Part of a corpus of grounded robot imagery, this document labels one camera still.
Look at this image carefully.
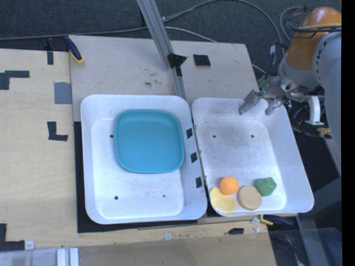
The orange ball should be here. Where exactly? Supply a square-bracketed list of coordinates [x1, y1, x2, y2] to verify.
[219, 176, 240, 196]

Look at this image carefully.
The pale wood board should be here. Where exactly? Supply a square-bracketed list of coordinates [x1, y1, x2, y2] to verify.
[68, 34, 298, 234]

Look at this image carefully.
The yellow toy food slice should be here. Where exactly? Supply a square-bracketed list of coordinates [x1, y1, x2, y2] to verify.
[209, 186, 238, 214]

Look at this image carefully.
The black cylinder on white bracket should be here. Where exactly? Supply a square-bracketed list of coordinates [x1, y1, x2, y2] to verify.
[291, 95, 332, 140]

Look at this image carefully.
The white plastic tray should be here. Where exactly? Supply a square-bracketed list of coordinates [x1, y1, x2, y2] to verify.
[191, 97, 315, 218]
[80, 94, 209, 226]

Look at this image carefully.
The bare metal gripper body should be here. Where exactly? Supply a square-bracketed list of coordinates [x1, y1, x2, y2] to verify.
[260, 75, 309, 103]

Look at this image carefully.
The green toy vegetable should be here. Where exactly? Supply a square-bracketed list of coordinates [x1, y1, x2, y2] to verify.
[255, 177, 277, 197]

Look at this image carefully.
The tan round biscuit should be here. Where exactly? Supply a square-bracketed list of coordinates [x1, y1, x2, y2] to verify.
[236, 185, 263, 211]

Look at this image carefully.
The blue plate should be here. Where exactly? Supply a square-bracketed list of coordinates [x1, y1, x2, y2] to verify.
[113, 109, 186, 175]

